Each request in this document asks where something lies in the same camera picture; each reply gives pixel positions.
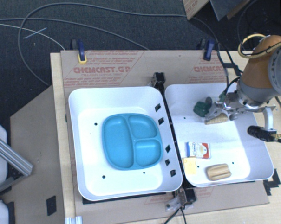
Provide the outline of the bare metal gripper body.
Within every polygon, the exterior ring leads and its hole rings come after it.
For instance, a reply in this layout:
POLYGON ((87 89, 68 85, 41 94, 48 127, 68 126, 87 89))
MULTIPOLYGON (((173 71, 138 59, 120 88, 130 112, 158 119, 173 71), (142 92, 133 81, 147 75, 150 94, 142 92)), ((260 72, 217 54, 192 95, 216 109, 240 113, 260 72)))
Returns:
POLYGON ((228 92, 219 95, 219 101, 215 102, 216 117, 224 115, 229 120, 234 120, 239 114, 248 111, 259 112, 261 103, 249 98, 242 92, 228 92))

